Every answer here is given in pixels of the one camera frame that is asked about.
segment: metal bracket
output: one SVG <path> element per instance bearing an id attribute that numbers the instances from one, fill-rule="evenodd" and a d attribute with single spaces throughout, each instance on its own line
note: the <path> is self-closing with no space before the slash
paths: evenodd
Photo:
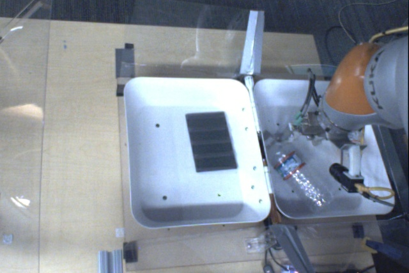
<path id="1" fill-rule="evenodd" d="M 123 273 L 122 249 L 98 253 L 98 273 Z"/>
<path id="2" fill-rule="evenodd" d="M 364 144 L 344 144 L 341 147 L 341 165 L 349 170 L 350 178 L 363 178 L 360 175 L 361 151 L 366 148 Z"/>
<path id="3" fill-rule="evenodd" d="M 264 12 L 251 10 L 245 34 L 241 75 L 254 75 L 261 72 L 263 48 Z"/>

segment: bottle label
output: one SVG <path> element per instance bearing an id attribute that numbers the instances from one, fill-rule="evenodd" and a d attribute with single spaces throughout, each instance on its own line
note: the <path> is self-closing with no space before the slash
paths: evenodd
<path id="1" fill-rule="evenodd" d="M 274 169 L 281 175 L 283 180 L 287 180 L 304 165 L 305 162 L 302 162 L 300 157 L 295 155 L 295 152 L 291 152 L 281 158 L 274 166 Z"/>

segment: clear acrylic panel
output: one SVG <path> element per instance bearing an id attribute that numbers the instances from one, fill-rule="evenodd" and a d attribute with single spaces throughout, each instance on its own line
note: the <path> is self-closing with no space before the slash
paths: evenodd
<path id="1" fill-rule="evenodd" d="M 52 0 L 0 20 L 0 266 L 38 272 L 47 55 Z"/>
<path id="2" fill-rule="evenodd" d="M 249 10 L 170 0 L 130 0 L 125 39 L 135 76 L 236 77 Z"/>

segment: plastic water bottle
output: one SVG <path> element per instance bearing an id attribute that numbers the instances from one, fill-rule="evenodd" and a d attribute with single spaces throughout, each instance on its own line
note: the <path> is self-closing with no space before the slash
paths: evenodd
<path id="1" fill-rule="evenodd" d="M 290 142 L 276 143 L 273 166 L 298 197 L 308 202 L 311 210 L 320 210 L 332 201 L 332 194 L 322 181 L 314 178 Z"/>

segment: wire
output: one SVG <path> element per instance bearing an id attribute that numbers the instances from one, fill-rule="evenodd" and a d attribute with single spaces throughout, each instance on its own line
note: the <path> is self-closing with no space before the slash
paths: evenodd
<path id="1" fill-rule="evenodd" d="M 329 39 L 330 33 L 331 33 L 332 31 L 334 31 L 335 29 L 341 29 L 341 30 L 343 30 L 343 27 L 342 27 L 342 26 L 339 26 L 339 25 L 329 27 L 329 28 L 325 31 L 324 45 L 325 45 L 325 50 L 327 51 L 327 54 L 328 54 L 329 59 L 331 60 L 332 64 L 333 64 L 334 66 L 337 66 L 339 63 L 334 59 L 334 54 L 332 53 L 332 51 L 330 51 L 330 47 L 329 47 L 329 44 L 328 44 L 328 39 Z M 348 33 L 352 36 L 352 38 L 355 40 L 355 35 L 354 35 L 350 30 L 347 29 L 347 31 L 348 31 Z"/>
<path id="2" fill-rule="evenodd" d="M 268 249 L 266 249 L 266 251 L 264 252 L 264 265 L 268 265 L 268 262 L 267 262 L 267 252 L 268 252 Z"/>
<path id="3" fill-rule="evenodd" d="M 381 38 L 383 36 L 394 35 L 396 33 L 401 33 L 401 32 L 408 32 L 408 26 L 397 27 L 396 29 L 390 29 L 390 30 L 386 30 L 385 32 L 379 32 L 379 33 L 375 34 L 374 36 L 372 36 L 372 38 L 370 38 L 368 42 L 372 43 L 376 39 L 379 39 L 379 38 Z"/>
<path id="4" fill-rule="evenodd" d="M 342 29 L 344 30 L 344 32 L 346 33 L 346 35 L 348 36 L 349 39 L 352 40 L 352 42 L 354 44 L 357 44 L 358 42 L 352 37 L 351 34 L 349 34 L 348 30 L 345 28 L 342 20 L 341 20 L 341 13 L 343 12 L 343 10 L 349 6 L 381 6 L 383 4 L 392 4 L 395 3 L 398 0 L 391 0 L 391 1 L 385 1 L 383 3 L 350 3 L 350 4 L 346 4 L 343 7 L 341 7 L 341 9 L 338 12 L 338 21 L 339 24 L 341 25 Z"/>
<path id="5" fill-rule="evenodd" d="M 301 107 L 300 112 L 302 113 L 302 116 L 305 116 L 308 111 L 309 103 L 311 102 L 311 97 L 313 96 L 314 89 L 315 89 L 315 74 L 313 74 L 313 71 L 309 68 L 308 69 L 308 74 L 309 74 L 309 85 L 308 85 L 308 92 L 307 96 L 305 98 L 304 104 Z"/>
<path id="6" fill-rule="evenodd" d="M 364 268 L 363 270 L 358 271 L 358 273 L 365 273 L 369 271 L 370 269 L 374 269 L 374 268 L 375 268 L 375 265 L 371 265 L 371 266 Z"/>
<path id="7" fill-rule="evenodd" d="M 271 259 L 273 260 L 274 263 L 276 263 L 276 264 L 277 264 L 278 266 L 280 266 L 282 269 L 288 270 L 287 267 L 285 267 L 283 264 L 280 264 L 277 260 L 275 260 L 275 258 L 274 258 L 274 256 L 273 256 L 273 252 L 271 251 L 271 248 L 268 248 L 267 251 L 270 253 Z"/>
<path id="8" fill-rule="evenodd" d="M 356 183 L 355 188 L 357 188 L 359 193 L 367 193 L 369 194 L 371 197 L 379 199 L 379 200 L 386 200 L 389 198 L 392 198 L 393 196 L 395 196 L 395 192 L 390 189 L 390 188 L 384 188 L 384 187 L 366 187 L 365 185 L 361 184 L 361 183 Z M 387 191 L 389 192 L 388 196 L 377 196 L 375 194 L 373 194 L 371 191 Z"/>
<path id="9" fill-rule="evenodd" d="M 320 98 L 321 98 L 321 96 L 319 96 L 317 94 L 317 91 L 316 91 L 315 86 L 314 86 L 314 88 L 313 88 L 313 100 L 314 100 L 314 103 L 316 104 L 317 107 L 320 104 Z"/>
<path id="10" fill-rule="evenodd" d="M 363 195 L 363 197 L 365 197 L 365 198 L 367 198 L 369 200 L 372 200 L 374 203 L 379 203 L 379 204 L 383 204 L 385 206 L 394 207 L 394 204 L 388 203 L 387 201 L 384 201 L 384 200 L 379 200 L 377 198 L 374 198 L 374 197 L 370 196 L 367 193 L 363 193 L 362 195 Z"/>

